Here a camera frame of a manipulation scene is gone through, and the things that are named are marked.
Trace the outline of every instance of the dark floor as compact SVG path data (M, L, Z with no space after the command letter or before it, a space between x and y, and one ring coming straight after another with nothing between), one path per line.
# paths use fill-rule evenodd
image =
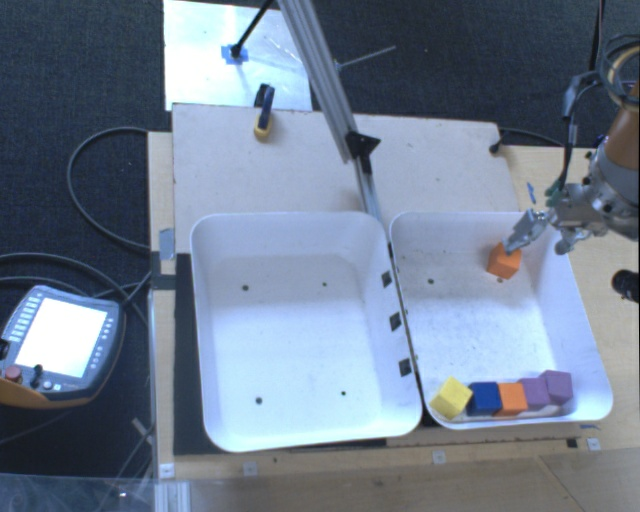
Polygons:
M572 75L587 70L597 5L597 0L316 1L338 61L398 47L344 70L354 111L487 120L559 139L564 138L562 92ZM639 20L639 2L607 2L604 36L637 32ZM67 193L65 167L74 148L102 129L169 130L163 80L159 0L0 2L0 254L65 255L122 284L145 275L146 254L107 241L78 215ZM614 113L603 91L586 97L578 114L580 144L590 145L606 131ZM118 136L91 146L78 161L74 183L97 219L146 241L143 137ZM17 275L57 277L88 292L104 288L57 265L0 264L0 277ZM0 323L24 291L2 285ZM131 421L150 425L147 334L131 316L114 375L93 403L61 417L0 406L0 472L113 476L120 471L139 439ZM12 440L51 420L56 421ZM133 476L148 460L145 446L124 474Z

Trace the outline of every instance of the table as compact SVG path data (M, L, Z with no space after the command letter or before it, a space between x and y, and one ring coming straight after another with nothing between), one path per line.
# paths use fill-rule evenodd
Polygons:
M160 249L160 231L171 228L176 229L178 252L188 250L189 224L207 213L200 195L209 198L208 204L213 204L215 211L273 210L273 198L264 193L269 180L253 179L255 190L251 192L246 188L246 178L239 177L240 186L234 188L233 176L243 166L255 166L256 162L266 175L289 166L298 172L307 169L312 181L306 184L304 193L315 200L304 204L311 210L357 208L355 177L339 160L321 114L278 112L274 140L259 145L251 135L253 109L202 108L213 110L187 108L180 114L178 108L178 116L183 118L174 117L174 131L176 126L188 126L185 123L202 127L213 113L218 118L217 127L210 133L200 133L200 139L197 134L187 137L181 144L190 145L189 151L201 148L202 162L212 157L211 148L217 143L227 148L230 160L218 161L217 170L192 174L197 178L190 182L183 170L182 174L176 170L174 175L174 162L180 169L191 165L184 161L189 154L183 151L184 146L178 146L173 154L174 135L180 134L149 135L152 251ZM424 210L427 206L448 211L526 208L530 203L527 182L542 191L561 167L562 150L557 148L512 146L503 147L497 156L489 155L487 148L498 136L496 127L489 123L385 116L358 116L357 121L364 133L382 134L383 143L372 160L385 224L397 211ZM300 131L292 130L292 126L298 126L296 122L306 130L304 136L309 143L304 147L296 142L296 137L302 136ZM246 134L236 137L237 126L247 126ZM232 146L224 140L225 133L236 137L236 153L228 150ZM293 146L287 145L291 137ZM210 144L203 146L207 140ZM280 146L287 151L279 151ZM574 151L570 181L586 174L585 152ZM278 165L270 167L270 162ZM322 173L312 172L323 166L328 181ZM416 166L430 170L416 173ZM217 176L219 188L195 186L211 176ZM286 176L273 186L284 186ZM394 184L398 180L415 194L397 193ZM425 204L427 197L433 199ZM283 201L279 209L300 208L295 197ZM175 294L154 290L150 304L157 474L160 478L191 480L192 505L204 506L215 499L221 510L256 504L263 510L294 510L301 502L309 505L308 510L335 509L338 505L345 510L387 510L400 508L400 504L408 510L422 510L425 503L442 507L455 504L461 510L494 510L497 495L502 496L502 506L514 508L519 504L519 510L600 510L605 506L598 504L604 503L609 510L617 510L616 505L624 510L626 503L634 502L629 500L640 499L633 479L640 469L638 309L610 290L610 279L621 268L637 267L638 247L609 234L579 244L570 259L613 388L614 408L608 418L595 425L525 425L465 432L419 428L389 439L384 448L361 450L174 456ZM171 275L175 261L160 261L159 267L163 274ZM577 448L570 448L568 439L576 440ZM596 444L602 448L598 453L590 451ZM248 478L256 474L258 478ZM211 479L218 484L211 484ZM339 497L346 501L336 501Z

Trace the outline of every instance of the bright display screen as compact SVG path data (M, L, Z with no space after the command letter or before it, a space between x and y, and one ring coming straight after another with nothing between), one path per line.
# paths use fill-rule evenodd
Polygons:
M43 299L16 364L82 377L106 317L106 311Z

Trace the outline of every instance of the black rod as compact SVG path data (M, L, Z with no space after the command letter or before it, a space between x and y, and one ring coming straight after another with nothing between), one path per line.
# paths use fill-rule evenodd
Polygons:
M240 41L238 41L236 44L234 44L231 47L231 56L234 59L237 59L238 57L240 57L240 52L242 51L242 45L247 41L247 39L251 35L251 32L253 32L253 29L256 28L256 25L260 22L260 20L264 16L264 13L267 12L267 9L271 7L272 3L273 3L273 0L265 0L265 2L262 4L262 7L260 7L260 10L258 11L258 14L256 14L255 18L253 18L253 21L251 22L251 25L249 25L249 28L247 28L245 33L242 34Z

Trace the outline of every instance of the blue cube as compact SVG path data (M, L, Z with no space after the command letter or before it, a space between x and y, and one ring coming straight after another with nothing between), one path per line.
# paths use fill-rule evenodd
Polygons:
M491 416L502 409L497 382L474 382L469 385L473 396L467 404L469 416Z

